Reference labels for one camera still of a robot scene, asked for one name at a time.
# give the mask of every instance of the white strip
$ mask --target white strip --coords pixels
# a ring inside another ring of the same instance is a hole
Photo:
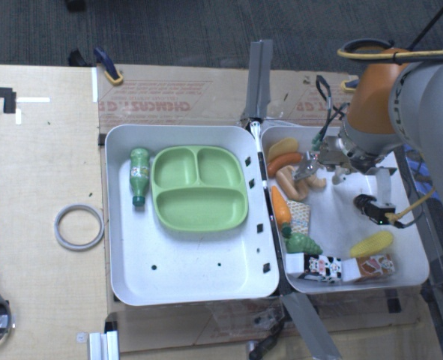
[[[49,97],[18,97],[17,103],[49,103],[51,99]]]
[[[101,333],[93,332],[89,334],[88,339],[88,358],[89,360],[99,360],[105,356],[102,353]]]
[[[98,102],[98,74],[97,68],[91,69],[91,87],[93,88],[93,103]]]
[[[106,334],[107,360],[119,360],[118,331],[108,331]]]
[[[16,125],[20,125],[21,124],[21,109],[20,108],[16,108],[14,118],[15,118]]]
[[[376,202],[391,204],[391,176],[388,168],[381,167],[376,172],[376,187],[378,189]]]

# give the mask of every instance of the green toy vegetable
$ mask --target green toy vegetable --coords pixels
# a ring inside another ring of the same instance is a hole
[[[323,250],[309,236],[303,233],[292,233],[286,240],[286,249],[289,254],[303,252],[310,255],[320,255]]]

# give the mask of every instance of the chair wheel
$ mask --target chair wheel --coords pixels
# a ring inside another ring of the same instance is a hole
[[[64,0],[64,3],[70,12],[83,11],[86,8],[85,0]]]

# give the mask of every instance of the cow print carton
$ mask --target cow print carton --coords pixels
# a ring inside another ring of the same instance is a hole
[[[342,278],[341,259],[337,257],[289,253],[285,264],[286,273],[300,279],[334,283]]]

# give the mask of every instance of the wooden table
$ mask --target wooden table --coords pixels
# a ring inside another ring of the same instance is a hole
[[[10,302],[16,323],[0,343],[0,359],[86,359],[88,334],[104,330],[104,241],[73,252],[56,241],[53,231],[56,215],[67,205],[103,208],[93,72],[86,67],[0,65],[0,87],[16,92],[21,110],[17,121],[14,114],[3,113],[0,99],[0,293]],[[35,102],[40,98],[49,102]],[[97,222],[75,211],[63,219],[61,230],[67,239],[83,243],[96,235]],[[421,297],[410,297],[418,311],[413,324],[333,331],[343,356],[440,359],[427,305]],[[216,360],[246,359],[246,353],[240,342],[121,357]],[[310,353],[299,337],[284,337],[265,358],[309,359]]]

